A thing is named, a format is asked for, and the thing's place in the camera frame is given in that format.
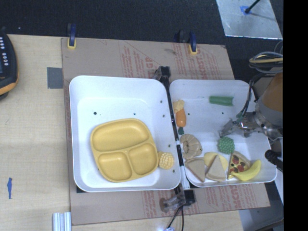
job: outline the yellow divided plate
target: yellow divided plate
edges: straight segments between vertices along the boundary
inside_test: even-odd
[[[98,125],[90,141],[96,165],[109,181],[134,180],[157,169],[156,145],[148,127],[138,119]]]

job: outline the cardboard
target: cardboard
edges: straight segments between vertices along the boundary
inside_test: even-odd
[[[159,205],[175,195],[173,190],[78,191],[73,177],[69,83],[78,75],[151,78],[159,66],[170,67],[171,81],[234,79],[226,49],[199,44],[198,54],[190,55],[188,44],[184,43],[89,38],[77,38],[74,50],[67,48],[67,38],[61,40],[61,46],[72,225],[173,216],[174,211],[165,213]],[[193,190],[196,203],[184,210],[185,215],[270,205],[263,183]]]

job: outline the pizza slice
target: pizza slice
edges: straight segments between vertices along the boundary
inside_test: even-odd
[[[227,179],[231,179],[234,176],[231,175],[231,172],[234,171],[236,173],[246,171],[250,168],[251,162],[238,151],[234,151],[231,154],[229,161],[229,169],[228,169],[228,177]]]

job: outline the blue marker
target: blue marker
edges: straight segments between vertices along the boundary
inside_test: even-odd
[[[12,178],[9,177],[9,181],[8,181],[8,191],[9,191],[9,199],[11,199],[11,195],[12,195]]]

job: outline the wooden table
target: wooden table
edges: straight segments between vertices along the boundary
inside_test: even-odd
[[[63,89],[49,89],[47,68],[62,67],[61,38],[9,35],[17,86],[0,101],[0,230],[52,231],[53,213],[69,212]],[[12,178],[12,197],[7,183]],[[164,230],[171,218],[73,226],[73,231]],[[181,216],[172,226],[181,229]],[[184,230],[243,230],[238,211],[184,216]]]

